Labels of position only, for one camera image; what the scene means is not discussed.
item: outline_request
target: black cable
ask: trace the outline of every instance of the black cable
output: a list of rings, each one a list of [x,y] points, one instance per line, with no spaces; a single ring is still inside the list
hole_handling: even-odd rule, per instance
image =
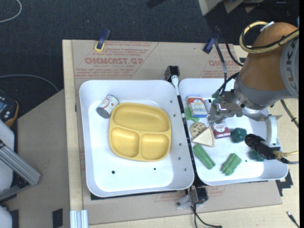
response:
[[[287,112],[288,116],[291,118],[291,121],[299,128],[299,122],[297,121],[297,118],[293,115],[293,113],[288,108],[285,100],[281,100],[281,104],[284,108],[284,110]]]
[[[218,42],[218,37],[217,37],[217,34],[216,34],[216,28],[214,29],[213,31],[213,38],[214,38],[214,44],[215,44],[215,47],[216,47],[216,50],[218,52],[218,56],[219,56],[219,59],[222,63],[222,66],[223,66],[223,73],[224,73],[224,84],[223,84],[223,88],[222,88],[222,91],[219,95],[223,95],[224,91],[225,91],[225,88],[226,88],[226,84],[227,84],[227,67],[226,67],[226,63],[225,63],[225,60],[224,60],[224,57],[223,57],[223,54],[219,48],[219,42]]]
[[[279,159],[279,161],[282,162],[282,163],[285,163],[285,164],[289,164],[289,165],[295,165],[295,164],[299,163],[299,161],[296,161],[296,162],[295,161],[289,161],[286,158],[281,158],[281,159]]]
[[[235,73],[235,74],[231,75],[231,76],[230,76],[230,77],[227,79],[226,84],[227,84],[227,83],[228,83],[228,82],[229,82],[231,79],[235,79],[235,78],[237,78],[238,74],[239,74],[239,72],[237,72],[237,73]],[[223,83],[223,84],[221,85],[221,87],[218,89],[219,91],[225,87],[225,85],[224,85],[224,84],[225,84],[225,83]]]
[[[43,80],[43,81],[49,83],[50,85],[52,85],[53,88],[54,88],[57,92],[59,92],[58,88],[57,88],[52,82],[50,82],[49,80],[47,80],[47,79],[45,79],[45,78],[36,76],[36,75],[31,75],[31,74],[12,74],[12,75],[0,76],[0,79],[3,79],[3,78],[10,78],[10,77],[32,77],[32,78],[40,79],[40,80]]]
[[[226,39],[225,39],[225,37],[224,37],[222,31],[220,30],[220,28],[217,27],[217,26],[214,28],[213,37],[217,37],[216,34],[215,34],[215,31],[217,31],[217,32],[219,33],[219,35],[222,37],[222,39],[224,40],[224,43],[225,43],[225,45],[226,45],[227,51],[228,51],[229,56],[231,57],[231,59],[232,59],[237,65],[239,65],[239,66],[242,67],[243,64],[241,64],[239,61],[237,61],[237,60],[235,59],[235,57],[232,55],[231,50],[230,50],[230,47],[229,47],[229,45],[228,45],[228,43],[227,43],[227,41],[226,41]]]
[[[293,215],[290,212],[287,212],[287,215],[289,216],[289,218],[295,223],[295,225],[300,228],[299,224],[296,222],[295,218],[293,217]]]
[[[195,227],[196,227],[196,228],[197,228],[196,217],[197,217],[197,218],[200,220],[200,222],[203,223],[205,226],[215,227],[215,228],[222,228],[222,226],[215,226],[215,225],[210,225],[210,224],[205,223],[205,222],[199,217],[199,215],[198,215],[197,212],[196,212],[196,204],[194,204],[194,206],[192,206],[191,208],[192,208],[193,213],[194,213],[194,224],[195,224]]]

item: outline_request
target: yellow divided plate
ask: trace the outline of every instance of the yellow divided plate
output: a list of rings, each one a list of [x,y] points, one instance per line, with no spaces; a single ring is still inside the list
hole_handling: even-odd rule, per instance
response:
[[[109,141],[118,156],[146,162],[159,161],[170,150],[170,118],[158,107],[119,104],[111,114]]]

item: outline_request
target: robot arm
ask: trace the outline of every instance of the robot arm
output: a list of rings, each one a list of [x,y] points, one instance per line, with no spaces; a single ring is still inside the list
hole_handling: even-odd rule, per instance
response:
[[[240,45],[248,52],[234,84],[211,104],[209,122],[227,117],[263,118],[263,110],[278,100],[299,98],[299,29],[288,23],[266,26],[252,47],[243,43],[250,28],[266,25],[256,22],[245,28]]]

